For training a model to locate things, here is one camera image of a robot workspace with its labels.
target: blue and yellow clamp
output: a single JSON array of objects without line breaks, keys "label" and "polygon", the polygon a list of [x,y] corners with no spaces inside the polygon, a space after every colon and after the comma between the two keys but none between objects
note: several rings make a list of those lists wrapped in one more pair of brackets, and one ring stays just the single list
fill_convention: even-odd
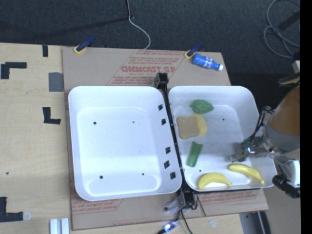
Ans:
[{"label": "blue and yellow clamp", "polygon": [[74,52],[77,55],[81,55],[86,50],[86,47],[90,46],[91,43],[95,41],[95,39],[96,39],[95,36],[88,37],[87,39],[82,41],[81,44],[79,44],[74,48]]},{"label": "blue and yellow clamp", "polygon": [[191,59],[193,57],[193,55],[195,54],[195,52],[200,50],[202,48],[202,46],[203,46],[202,43],[198,43],[192,49],[189,49],[188,51],[186,51],[184,53],[185,59],[187,59],[187,60]]}]

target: cardboard sheet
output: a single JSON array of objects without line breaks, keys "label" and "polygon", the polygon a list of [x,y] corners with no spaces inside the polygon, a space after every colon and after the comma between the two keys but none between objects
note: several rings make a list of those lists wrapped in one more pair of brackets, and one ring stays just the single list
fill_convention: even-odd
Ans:
[{"label": "cardboard sheet", "polygon": [[[221,53],[199,52],[223,64]],[[74,230],[172,220],[163,206],[176,194],[89,202],[80,198],[74,186],[68,94],[81,85],[150,85],[158,72],[169,76],[168,89],[178,85],[231,85],[224,69],[208,70],[193,65],[182,51],[87,48],[77,55],[73,47],[62,48],[65,114]],[[186,217],[204,217],[268,208],[263,190],[210,193],[199,196],[200,205]]]}]

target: bottle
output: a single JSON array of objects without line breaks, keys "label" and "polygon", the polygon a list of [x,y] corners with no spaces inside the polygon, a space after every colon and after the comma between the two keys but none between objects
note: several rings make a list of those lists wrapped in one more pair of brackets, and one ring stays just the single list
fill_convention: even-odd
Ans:
[{"label": "bottle", "polygon": [[222,64],[217,64],[213,59],[209,58],[209,57],[204,57],[201,56],[200,54],[195,54],[193,57],[193,64],[197,64],[203,68],[213,68],[216,69],[218,71],[221,71],[223,69],[223,65]]}]

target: dark floor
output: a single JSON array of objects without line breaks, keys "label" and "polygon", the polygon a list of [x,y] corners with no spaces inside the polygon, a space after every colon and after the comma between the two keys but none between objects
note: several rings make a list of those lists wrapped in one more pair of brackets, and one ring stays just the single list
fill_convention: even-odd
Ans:
[{"label": "dark floor", "polygon": [[[221,52],[232,85],[253,93],[258,108],[276,107],[293,74],[292,59],[265,43],[267,9],[274,0],[129,0],[134,23],[151,37],[149,49],[183,50],[202,42]],[[96,36],[93,47],[145,48],[146,35],[127,20],[125,0],[0,0],[0,42],[76,46]],[[287,40],[300,44],[300,0],[277,0],[269,16]],[[270,46],[292,56],[267,31]]]}]

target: white tray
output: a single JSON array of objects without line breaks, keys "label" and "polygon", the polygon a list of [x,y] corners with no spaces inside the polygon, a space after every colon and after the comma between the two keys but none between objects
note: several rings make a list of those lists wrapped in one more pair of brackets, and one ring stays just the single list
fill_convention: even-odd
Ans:
[{"label": "white tray", "polygon": [[80,86],[68,97],[75,188],[89,201],[167,194],[182,183],[162,93]]},{"label": "white tray", "polygon": [[[202,137],[181,139],[176,119],[179,116],[194,114],[190,105],[195,99],[204,99],[214,106],[212,111],[202,114],[208,132]],[[228,156],[234,154],[239,144],[254,132],[258,120],[256,103],[248,89],[240,86],[178,86],[169,91],[169,101],[185,179],[192,189],[207,192],[255,189],[273,185],[272,178],[276,175],[276,168],[269,156],[249,157],[242,162],[256,168],[265,180],[264,184],[227,169],[230,164]],[[192,141],[203,144],[195,167],[187,166]],[[198,179],[210,172],[222,173],[233,183],[232,186],[229,188],[225,184],[213,182],[204,189],[199,189]]]}]

